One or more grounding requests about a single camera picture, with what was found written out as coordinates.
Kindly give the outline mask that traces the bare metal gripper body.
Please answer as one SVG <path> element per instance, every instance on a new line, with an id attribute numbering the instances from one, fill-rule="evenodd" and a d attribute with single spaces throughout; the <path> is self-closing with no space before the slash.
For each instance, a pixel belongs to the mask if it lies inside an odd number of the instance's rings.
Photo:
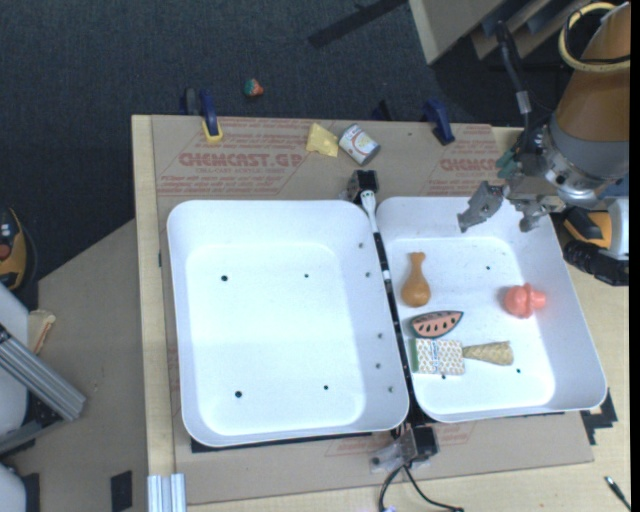
<path id="1" fill-rule="evenodd" d="M 586 174 L 573 164 L 529 161 L 505 180 L 503 194 L 519 211 L 559 212 L 567 206 L 593 209 L 608 181 Z"/>

